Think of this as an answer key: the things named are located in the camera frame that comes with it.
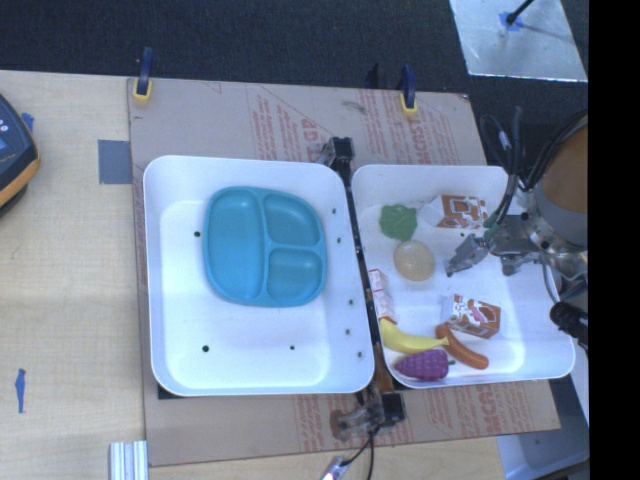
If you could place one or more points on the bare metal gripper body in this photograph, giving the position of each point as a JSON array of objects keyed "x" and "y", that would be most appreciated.
[{"x": 515, "y": 235}]

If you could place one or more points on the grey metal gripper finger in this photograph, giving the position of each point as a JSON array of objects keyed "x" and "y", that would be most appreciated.
[
  {"x": 517, "y": 262},
  {"x": 467, "y": 254}
]

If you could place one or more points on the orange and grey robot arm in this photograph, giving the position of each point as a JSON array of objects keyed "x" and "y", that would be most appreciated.
[{"x": 565, "y": 183}]

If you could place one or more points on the orange and white carton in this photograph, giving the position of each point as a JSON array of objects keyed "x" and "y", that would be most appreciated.
[
  {"x": 382, "y": 295},
  {"x": 475, "y": 318},
  {"x": 457, "y": 212}
]

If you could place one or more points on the pale yellow round ball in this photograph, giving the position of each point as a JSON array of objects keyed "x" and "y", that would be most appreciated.
[{"x": 414, "y": 260}]

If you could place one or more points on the white plastic tray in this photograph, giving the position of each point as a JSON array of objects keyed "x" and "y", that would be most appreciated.
[
  {"x": 525, "y": 318},
  {"x": 250, "y": 348}
]

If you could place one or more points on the green toy broccoli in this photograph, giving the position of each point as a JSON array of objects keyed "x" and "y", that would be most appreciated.
[{"x": 398, "y": 222}]

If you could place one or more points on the orange sausage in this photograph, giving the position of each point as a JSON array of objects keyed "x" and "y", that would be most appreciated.
[{"x": 465, "y": 354}]

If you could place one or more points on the yellow banana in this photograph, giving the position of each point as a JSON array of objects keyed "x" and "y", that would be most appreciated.
[{"x": 405, "y": 342}]

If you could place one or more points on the purple grapes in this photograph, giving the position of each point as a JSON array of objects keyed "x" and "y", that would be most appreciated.
[{"x": 425, "y": 365}]

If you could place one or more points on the blue divided plate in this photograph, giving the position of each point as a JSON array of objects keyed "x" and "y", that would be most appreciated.
[{"x": 235, "y": 248}]

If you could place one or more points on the brown cardboard board red print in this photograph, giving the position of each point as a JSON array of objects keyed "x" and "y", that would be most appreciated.
[{"x": 200, "y": 118}]

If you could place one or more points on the black cylinder on white bracket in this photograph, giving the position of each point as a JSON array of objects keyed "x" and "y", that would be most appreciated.
[{"x": 567, "y": 318}]

